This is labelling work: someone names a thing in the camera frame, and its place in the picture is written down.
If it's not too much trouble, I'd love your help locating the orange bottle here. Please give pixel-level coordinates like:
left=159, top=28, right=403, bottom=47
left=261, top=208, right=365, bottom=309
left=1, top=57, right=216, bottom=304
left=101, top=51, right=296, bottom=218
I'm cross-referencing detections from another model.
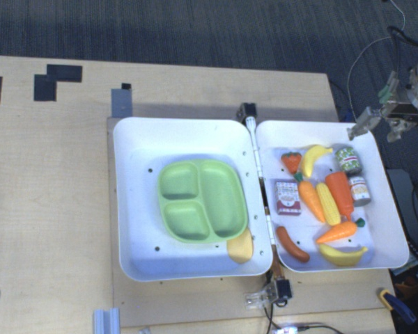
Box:
left=324, top=171, right=355, bottom=222

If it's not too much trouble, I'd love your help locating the brown sausage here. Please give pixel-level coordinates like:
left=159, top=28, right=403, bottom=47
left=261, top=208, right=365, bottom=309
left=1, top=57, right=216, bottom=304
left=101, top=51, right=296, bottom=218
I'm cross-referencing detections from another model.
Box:
left=275, top=225, right=311, bottom=264

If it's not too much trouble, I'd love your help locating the red and white carton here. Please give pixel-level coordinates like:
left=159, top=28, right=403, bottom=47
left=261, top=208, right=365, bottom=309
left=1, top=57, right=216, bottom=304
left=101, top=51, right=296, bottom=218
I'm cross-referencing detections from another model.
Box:
left=274, top=180, right=303, bottom=216

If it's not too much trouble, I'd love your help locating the green and white can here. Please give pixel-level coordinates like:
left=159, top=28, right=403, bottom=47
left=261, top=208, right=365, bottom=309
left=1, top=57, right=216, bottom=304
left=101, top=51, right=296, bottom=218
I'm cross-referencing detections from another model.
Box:
left=334, top=146, right=364, bottom=176

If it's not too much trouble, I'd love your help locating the white and yellow can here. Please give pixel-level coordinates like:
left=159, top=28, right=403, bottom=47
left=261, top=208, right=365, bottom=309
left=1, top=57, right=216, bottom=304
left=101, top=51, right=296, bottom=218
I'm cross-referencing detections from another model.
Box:
left=348, top=175, right=372, bottom=207

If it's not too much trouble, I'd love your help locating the yellow corn cob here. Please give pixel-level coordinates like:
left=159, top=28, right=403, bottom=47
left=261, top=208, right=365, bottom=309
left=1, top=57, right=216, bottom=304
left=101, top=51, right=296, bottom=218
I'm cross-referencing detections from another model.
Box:
left=315, top=182, right=342, bottom=227

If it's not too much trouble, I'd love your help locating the black block with wires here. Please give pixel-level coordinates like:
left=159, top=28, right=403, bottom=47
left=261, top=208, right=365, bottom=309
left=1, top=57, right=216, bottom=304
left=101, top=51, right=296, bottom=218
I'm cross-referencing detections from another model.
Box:
left=239, top=102, right=258, bottom=122
left=275, top=278, right=294, bottom=308

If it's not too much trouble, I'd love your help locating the yellow bread slice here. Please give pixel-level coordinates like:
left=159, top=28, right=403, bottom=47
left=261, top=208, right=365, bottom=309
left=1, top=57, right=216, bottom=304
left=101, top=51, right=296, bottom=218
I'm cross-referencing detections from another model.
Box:
left=226, top=228, right=255, bottom=265

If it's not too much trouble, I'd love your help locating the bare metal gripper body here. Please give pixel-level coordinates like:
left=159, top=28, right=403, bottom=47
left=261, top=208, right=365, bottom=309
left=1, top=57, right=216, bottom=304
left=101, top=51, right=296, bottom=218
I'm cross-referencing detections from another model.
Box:
left=380, top=80, right=418, bottom=127

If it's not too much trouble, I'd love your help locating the red strawberry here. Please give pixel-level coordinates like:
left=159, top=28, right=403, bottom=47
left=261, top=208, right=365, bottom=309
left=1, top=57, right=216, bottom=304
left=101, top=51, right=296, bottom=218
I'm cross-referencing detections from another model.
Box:
left=281, top=151, right=303, bottom=175

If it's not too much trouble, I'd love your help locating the green divided plate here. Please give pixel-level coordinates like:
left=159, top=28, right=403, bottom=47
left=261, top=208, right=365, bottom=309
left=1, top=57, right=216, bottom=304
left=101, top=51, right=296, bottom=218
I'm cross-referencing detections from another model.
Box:
left=157, top=159, right=249, bottom=244

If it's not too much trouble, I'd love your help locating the orange carrot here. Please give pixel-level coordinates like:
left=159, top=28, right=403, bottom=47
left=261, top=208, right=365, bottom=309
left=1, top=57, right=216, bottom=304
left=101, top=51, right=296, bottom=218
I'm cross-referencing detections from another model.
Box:
left=315, top=217, right=366, bottom=246
left=293, top=172, right=327, bottom=224

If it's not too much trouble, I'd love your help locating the thin black and white rod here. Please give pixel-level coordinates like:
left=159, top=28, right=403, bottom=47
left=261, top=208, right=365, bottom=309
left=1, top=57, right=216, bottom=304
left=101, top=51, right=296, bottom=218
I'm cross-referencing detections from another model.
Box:
left=245, top=116, right=277, bottom=282

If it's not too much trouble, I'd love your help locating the white plastic tray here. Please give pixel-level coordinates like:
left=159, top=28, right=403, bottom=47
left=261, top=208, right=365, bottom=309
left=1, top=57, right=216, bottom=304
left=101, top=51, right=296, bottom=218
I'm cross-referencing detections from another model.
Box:
left=255, top=119, right=410, bottom=273
left=112, top=116, right=274, bottom=283

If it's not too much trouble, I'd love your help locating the yellow banana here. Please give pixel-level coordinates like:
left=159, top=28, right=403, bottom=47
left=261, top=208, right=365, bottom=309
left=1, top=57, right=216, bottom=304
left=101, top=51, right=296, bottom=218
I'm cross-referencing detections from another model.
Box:
left=318, top=243, right=369, bottom=267
left=300, top=144, right=334, bottom=179

